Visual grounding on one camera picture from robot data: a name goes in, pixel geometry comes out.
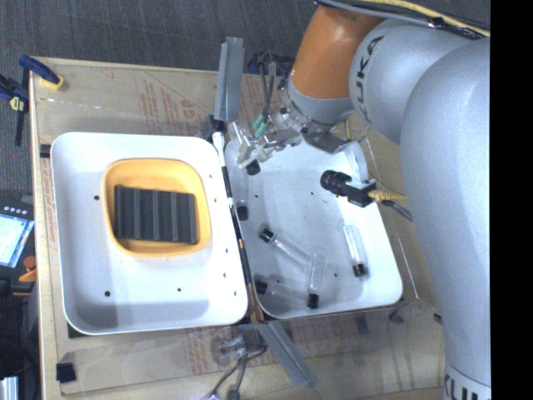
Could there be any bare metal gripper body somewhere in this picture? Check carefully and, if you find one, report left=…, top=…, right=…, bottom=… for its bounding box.
left=267, top=102, right=312, bottom=149

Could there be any brown cardboard board, red print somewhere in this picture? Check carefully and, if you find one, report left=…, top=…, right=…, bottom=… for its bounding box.
left=27, top=56, right=445, bottom=400

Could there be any black cylinder on white bracket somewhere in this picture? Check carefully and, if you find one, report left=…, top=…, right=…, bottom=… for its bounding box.
left=319, top=138, right=378, bottom=208

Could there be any white plastic tray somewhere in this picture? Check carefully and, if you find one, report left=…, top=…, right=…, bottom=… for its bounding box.
left=49, top=131, right=250, bottom=336
left=223, top=133, right=405, bottom=321

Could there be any black ribbed rack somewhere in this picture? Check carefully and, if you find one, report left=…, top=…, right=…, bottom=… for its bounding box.
left=112, top=184, right=198, bottom=246

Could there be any orange rounded square bowl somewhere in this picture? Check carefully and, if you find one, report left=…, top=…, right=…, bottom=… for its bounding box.
left=102, top=157, right=213, bottom=259

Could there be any thin black and white rod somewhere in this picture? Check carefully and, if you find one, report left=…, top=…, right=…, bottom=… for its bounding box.
left=212, top=131, right=265, bottom=323

